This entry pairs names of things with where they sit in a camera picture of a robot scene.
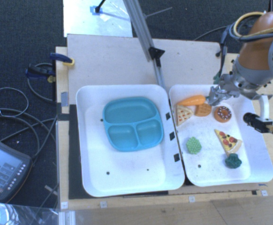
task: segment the device screen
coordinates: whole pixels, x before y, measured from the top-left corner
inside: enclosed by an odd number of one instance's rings
[[[22,161],[0,149],[0,193],[4,191],[12,177],[15,176]]]

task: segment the toy food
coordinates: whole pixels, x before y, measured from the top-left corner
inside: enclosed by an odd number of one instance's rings
[[[196,96],[192,96],[180,101],[178,105],[183,105],[183,106],[201,105],[205,101],[206,101],[206,97],[204,97],[203,95],[196,95]]]
[[[238,168],[242,161],[238,158],[236,153],[231,153],[229,157],[225,159],[225,163],[229,168]]]
[[[221,141],[221,145],[224,148],[227,156],[229,156],[229,154],[231,153],[236,153],[238,151],[238,149],[240,148],[242,141],[239,139],[236,139],[232,136],[230,136],[229,134],[225,134],[222,131],[219,130],[214,130],[216,135],[218,136],[218,138]]]
[[[181,125],[193,115],[193,111],[185,106],[177,105],[177,125]]]
[[[206,117],[211,113],[211,110],[212,107],[209,104],[203,103],[196,107],[196,112],[194,114],[198,117]]]
[[[191,137],[190,139],[188,139],[186,147],[190,154],[197,154],[202,149],[199,140],[196,139],[195,137]]]
[[[214,118],[219,122],[228,122],[231,117],[231,111],[225,106],[219,106],[214,111]]]

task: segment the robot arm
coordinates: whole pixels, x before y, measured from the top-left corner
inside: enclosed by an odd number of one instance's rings
[[[268,99],[272,95],[260,95],[257,90],[273,79],[273,12],[253,13],[253,16],[256,15],[260,17],[254,23],[249,35],[242,36],[237,33],[236,27],[239,24],[237,22],[230,27],[230,35],[245,43],[234,61],[232,71],[221,75],[218,86],[211,87],[208,103],[215,106],[224,99],[232,96],[237,98],[240,95],[250,100],[259,100],[261,116],[247,115],[244,116],[244,121],[254,127],[260,126],[261,123],[252,122],[252,119],[257,119],[263,123],[262,129],[255,127],[257,131],[271,132],[268,129],[268,126],[272,125],[268,117]]]

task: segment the orange carrot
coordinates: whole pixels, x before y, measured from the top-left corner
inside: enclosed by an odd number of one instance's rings
[[[196,96],[192,96],[180,101],[177,105],[183,105],[183,106],[201,105],[205,101],[206,101],[206,98],[203,95],[196,95]]]

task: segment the yellow cable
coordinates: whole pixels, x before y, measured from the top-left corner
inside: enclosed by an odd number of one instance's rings
[[[262,13],[262,12],[246,13],[246,14],[242,15],[240,18],[237,19],[237,21],[235,22],[235,24],[233,26],[233,32],[234,32],[235,36],[240,37],[240,38],[249,38],[249,37],[256,36],[256,35],[268,34],[268,33],[272,33],[273,32],[273,28],[269,28],[269,29],[265,29],[265,30],[262,30],[262,31],[259,31],[259,32],[255,32],[253,34],[249,34],[249,35],[241,35],[241,34],[239,34],[237,32],[237,26],[239,25],[239,23],[243,19],[245,19],[247,17],[250,17],[250,16],[255,16],[255,15],[262,16],[262,15],[264,15],[264,13]]]

